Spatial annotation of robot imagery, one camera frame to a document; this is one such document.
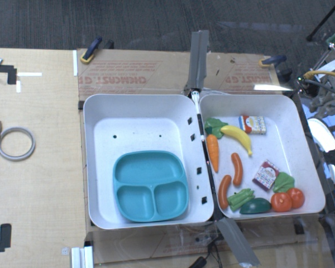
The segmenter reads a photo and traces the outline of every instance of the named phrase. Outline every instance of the yellow cable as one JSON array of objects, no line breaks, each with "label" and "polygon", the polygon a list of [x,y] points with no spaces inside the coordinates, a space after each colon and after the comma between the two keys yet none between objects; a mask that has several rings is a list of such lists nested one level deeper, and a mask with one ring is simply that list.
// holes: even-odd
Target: yellow cable
[{"label": "yellow cable", "polygon": [[325,71],[325,70],[311,70],[306,72],[303,77],[306,79],[313,79],[313,77],[316,74],[326,74],[326,75],[332,75],[335,76],[335,73],[333,71]]}]

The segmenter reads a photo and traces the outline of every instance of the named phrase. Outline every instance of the carrot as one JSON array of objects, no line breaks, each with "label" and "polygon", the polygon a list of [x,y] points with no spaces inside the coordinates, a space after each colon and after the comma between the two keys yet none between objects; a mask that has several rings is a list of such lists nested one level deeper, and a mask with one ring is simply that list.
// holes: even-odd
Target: carrot
[{"label": "carrot", "polygon": [[219,148],[217,137],[214,134],[207,135],[206,144],[213,170],[217,173],[219,162]]},{"label": "carrot", "polygon": [[227,189],[231,183],[232,177],[230,175],[226,175],[223,177],[219,189],[218,189],[218,203],[222,209],[226,209],[228,207],[228,199],[227,199]]},{"label": "carrot", "polygon": [[235,186],[239,186],[242,181],[243,175],[243,166],[240,156],[237,153],[232,153],[231,159],[234,166],[234,177],[233,177],[233,184]]}]

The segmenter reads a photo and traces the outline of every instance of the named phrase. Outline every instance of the green pepper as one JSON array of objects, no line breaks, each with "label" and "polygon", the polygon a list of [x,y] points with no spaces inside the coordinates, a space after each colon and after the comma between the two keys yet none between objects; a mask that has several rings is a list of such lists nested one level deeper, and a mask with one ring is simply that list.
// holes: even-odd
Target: green pepper
[{"label": "green pepper", "polygon": [[268,200],[264,198],[254,198],[246,202],[240,209],[241,214],[254,214],[267,212],[272,208]]},{"label": "green pepper", "polygon": [[230,209],[234,212],[241,206],[243,206],[246,202],[253,199],[255,195],[253,194],[255,191],[251,189],[242,189],[238,193],[227,198],[228,205]]},{"label": "green pepper", "polygon": [[223,133],[220,131],[220,129],[225,125],[228,125],[228,123],[222,122],[220,119],[207,118],[204,127],[206,132],[208,132],[209,134],[214,134],[217,139],[221,139]]},{"label": "green pepper", "polygon": [[287,190],[294,187],[294,178],[285,172],[279,172],[274,181],[274,193],[286,193]]}]

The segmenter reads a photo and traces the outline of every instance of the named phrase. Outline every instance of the white plastic tray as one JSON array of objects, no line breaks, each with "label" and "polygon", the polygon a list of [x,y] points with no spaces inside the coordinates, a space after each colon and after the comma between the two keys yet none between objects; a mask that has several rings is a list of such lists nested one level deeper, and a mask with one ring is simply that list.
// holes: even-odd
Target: white plastic tray
[{"label": "white plastic tray", "polygon": [[225,216],[234,219],[260,218],[287,214],[318,213],[325,206],[325,195],[314,166],[312,156],[305,138],[303,127],[293,101],[283,95],[205,95],[200,99],[203,120],[213,117],[230,125],[239,127],[240,115],[264,116],[266,122],[265,135],[250,135],[252,156],[238,141],[223,136],[219,139],[220,162],[219,172],[213,173],[214,183],[218,191],[222,178],[230,174],[233,178],[235,170],[231,154],[237,152],[243,164],[242,184],[235,188],[231,183],[227,195],[230,196],[243,188],[251,188],[256,197],[270,200],[272,189],[265,192],[252,182],[260,165],[271,161],[281,171],[295,179],[295,186],[305,194],[305,203],[298,209],[286,213],[240,214],[227,208],[222,210]]},{"label": "white plastic tray", "polygon": [[[85,101],[83,112],[88,207],[96,226],[117,229],[192,224],[211,217],[212,193],[192,100],[183,95],[97,94]],[[114,163],[126,153],[144,150],[168,151],[182,161],[189,203],[179,217],[139,223],[120,213],[113,191]]]}]

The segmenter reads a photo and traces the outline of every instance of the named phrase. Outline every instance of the wooden table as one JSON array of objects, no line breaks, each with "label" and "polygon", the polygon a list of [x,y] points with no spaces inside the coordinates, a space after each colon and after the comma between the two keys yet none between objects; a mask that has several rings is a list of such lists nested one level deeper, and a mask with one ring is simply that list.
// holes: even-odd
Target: wooden table
[{"label": "wooden table", "polygon": [[[7,84],[7,75],[0,73],[3,129],[27,127],[36,139],[35,151],[26,160],[11,162],[0,155],[0,225],[12,225],[11,247],[0,252],[0,267],[70,267],[70,249],[83,247],[87,235],[73,52],[0,49],[0,58],[2,64],[14,65],[18,73],[42,73],[20,77],[20,93],[15,85]],[[12,154],[21,154],[29,146],[27,137],[20,133],[12,133],[3,142],[3,149]],[[256,248],[262,267],[333,267],[327,238],[317,218],[308,218],[311,221],[306,229],[310,235],[300,243]],[[220,255],[224,265],[240,267],[231,251],[221,251]],[[188,267],[198,256],[102,266]],[[209,257],[206,267],[216,266],[215,259]]]}]

